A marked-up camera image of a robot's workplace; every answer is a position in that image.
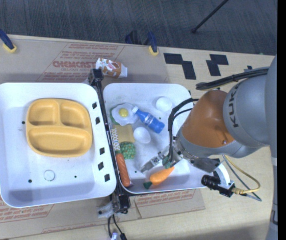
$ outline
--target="blue bottle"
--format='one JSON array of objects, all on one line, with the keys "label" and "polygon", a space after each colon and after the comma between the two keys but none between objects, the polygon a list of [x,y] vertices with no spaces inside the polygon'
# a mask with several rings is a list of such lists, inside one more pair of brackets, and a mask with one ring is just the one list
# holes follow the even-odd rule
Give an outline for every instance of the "blue bottle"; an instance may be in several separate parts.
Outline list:
[{"label": "blue bottle", "polygon": [[165,127],[165,124],[160,122],[155,116],[151,113],[139,110],[137,106],[133,107],[132,112],[138,115],[139,119],[157,134],[159,134]]}]

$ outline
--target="white tray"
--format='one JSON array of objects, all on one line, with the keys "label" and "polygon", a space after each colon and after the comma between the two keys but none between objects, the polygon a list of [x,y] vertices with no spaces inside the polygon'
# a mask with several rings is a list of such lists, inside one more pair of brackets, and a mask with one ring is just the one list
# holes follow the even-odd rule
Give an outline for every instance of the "white tray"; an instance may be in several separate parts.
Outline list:
[{"label": "white tray", "polygon": [[[79,157],[61,158],[37,154],[29,147],[23,122],[29,105],[41,98],[69,99],[86,107],[93,128],[93,144],[88,152]],[[44,178],[46,170],[54,172],[54,180]],[[105,197],[115,187],[116,176],[98,95],[91,86],[84,83],[0,85],[0,193],[8,205],[22,208]]]},{"label": "white tray", "polygon": [[[103,96],[105,100],[106,112],[109,118],[110,128],[113,123],[110,119],[110,109],[121,103],[130,103],[137,105],[139,109],[150,112],[152,115],[165,123],[165,128],[161,133],[155,133],[149,128],[146,128],[151,135],[151,142],[141,144],[134,142],[136,155],[133,159],[126,159],[126,166],[132,186],[126,188],[128,192],[133,194],[146,194],[165,191],[176,191],[185,189],[203,188],[201,183],[202,177],[207,174],[202,170],[193,167],[187,160],[183,159],[176,164],[175,170],[171,173],[168,179],[158,186],[152,186],[146,189],[144,182],[149,180],[152,173],[163,169],[160,162],[156,167],[144,173],[140,172],[140,168],[148,162],[157,153],[165,149],[169,145],[168,117],[171,110],[162,112],[155,107],[155,103],[160,97],[168,97],[172,101],[172,108],[179,105],[182,101],[191,98],[189,91],[178,84],[171,83],[111,83],[104,88]],[[191,109],[192,103],[185,105],[179,111]],[[179,128],[185,122],[189,112],[180,114],[174,121],[173,134],[177,134]],[[139,120],[132,125],[133,130],[137,127],[144,126]]]}]

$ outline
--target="snack wrapper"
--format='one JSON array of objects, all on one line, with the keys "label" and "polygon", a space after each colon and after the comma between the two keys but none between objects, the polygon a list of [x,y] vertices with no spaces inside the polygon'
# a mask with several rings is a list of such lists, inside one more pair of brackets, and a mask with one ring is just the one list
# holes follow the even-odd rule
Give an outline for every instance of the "snack wrapper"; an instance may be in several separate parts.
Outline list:
[{"label": "snack wrapper", "polygon": [[105,58],[98,58],[96,69],[101,69],[105,76],[112,78],[126,78],[127,68],[120,62],[114,62]]}]

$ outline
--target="yellow plate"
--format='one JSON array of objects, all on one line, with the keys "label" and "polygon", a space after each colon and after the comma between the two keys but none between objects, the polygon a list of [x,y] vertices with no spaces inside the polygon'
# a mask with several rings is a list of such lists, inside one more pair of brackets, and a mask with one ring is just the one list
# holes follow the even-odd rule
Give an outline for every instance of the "yellow plate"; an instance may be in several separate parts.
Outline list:
[{"label": "yellow plate", "polygon": [[27,141],[38,154],[51,157],[77,157],[86,153],[93,141],[87,109],[62,98],[34,101],[26,119]]}]

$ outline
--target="yellow clamp tip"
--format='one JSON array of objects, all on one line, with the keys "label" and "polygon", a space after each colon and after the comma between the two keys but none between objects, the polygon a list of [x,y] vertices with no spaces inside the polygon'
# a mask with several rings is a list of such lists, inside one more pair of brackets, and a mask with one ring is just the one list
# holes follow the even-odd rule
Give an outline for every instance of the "yellow clamp tip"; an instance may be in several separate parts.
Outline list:
[{"label": "yellow clamp tip", "polygon": [[7,45],[5,45],[5,44],[3,43],[3,48],[4,48],[6,51],[10,52],[11,54],[13,54],[13,53],[17,50],[17,46],[14,45],[14,44],[13,44],[13,46],[14,46],[14,48],[13,48],[13,49],[10,49]]},{"label": "yellow clamp tip", "polygon": [[150,52],[153,56],[158,55],[158,50],[157,50],[157,52],[154,52],[152,46],[149,46],[148,49],[149,49],[149,52]]}]

